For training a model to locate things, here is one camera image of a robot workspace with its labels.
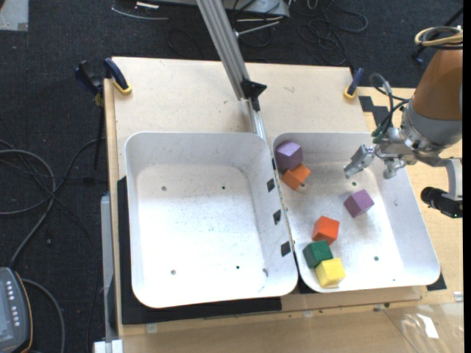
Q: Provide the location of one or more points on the pale wood board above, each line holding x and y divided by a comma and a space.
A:
184, 98

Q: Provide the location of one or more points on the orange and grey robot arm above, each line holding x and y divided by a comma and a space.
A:
439, 90

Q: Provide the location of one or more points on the purple cube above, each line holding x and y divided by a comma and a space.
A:
289, 155
358, 202

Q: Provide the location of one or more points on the yellow cube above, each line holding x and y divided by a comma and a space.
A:
330, 272

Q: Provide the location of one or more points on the black cylinder on white bracket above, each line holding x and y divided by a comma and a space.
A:
443, 193

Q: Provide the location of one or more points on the green cube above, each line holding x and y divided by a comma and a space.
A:
316, 253

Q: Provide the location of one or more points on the white plastic tray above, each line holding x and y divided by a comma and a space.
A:
198, 219
390, 241

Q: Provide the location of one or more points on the orange cube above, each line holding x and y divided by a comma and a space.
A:
296, 177
325, 229

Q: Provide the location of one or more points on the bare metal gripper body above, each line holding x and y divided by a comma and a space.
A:
403, 147

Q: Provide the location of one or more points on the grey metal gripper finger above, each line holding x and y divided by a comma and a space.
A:
356, 164
392, 168

